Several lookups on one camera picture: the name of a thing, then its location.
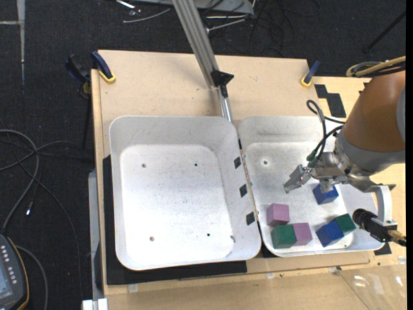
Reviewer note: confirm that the white plastic tray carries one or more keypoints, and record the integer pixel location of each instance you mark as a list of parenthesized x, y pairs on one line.
[(280, 134), (174, 199)]

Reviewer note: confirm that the green cube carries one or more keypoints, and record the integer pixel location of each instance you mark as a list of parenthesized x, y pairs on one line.
[(346, 223), (283, 237)]

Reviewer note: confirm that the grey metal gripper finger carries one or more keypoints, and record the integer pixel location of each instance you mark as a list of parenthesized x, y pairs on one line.
[(326, 184), (298, 178)]

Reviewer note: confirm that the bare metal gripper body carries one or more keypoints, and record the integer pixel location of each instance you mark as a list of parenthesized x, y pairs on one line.
[(332, 168)]

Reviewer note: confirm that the black cylinder on white bracket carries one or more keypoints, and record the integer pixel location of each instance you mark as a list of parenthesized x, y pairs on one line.
[(374, 226)]

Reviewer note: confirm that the purple cube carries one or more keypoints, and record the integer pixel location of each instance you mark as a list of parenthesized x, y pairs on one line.
[(303, 232), (278, 214)]

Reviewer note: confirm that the pale wood board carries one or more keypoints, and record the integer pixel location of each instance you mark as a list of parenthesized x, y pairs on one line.
[(155, 86)]

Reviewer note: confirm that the blue cube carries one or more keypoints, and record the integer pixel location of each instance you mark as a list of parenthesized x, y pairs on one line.
[(329, 234), (325, 198)]

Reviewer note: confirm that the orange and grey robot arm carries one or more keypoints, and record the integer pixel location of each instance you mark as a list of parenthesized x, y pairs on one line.
[(374, 118)]

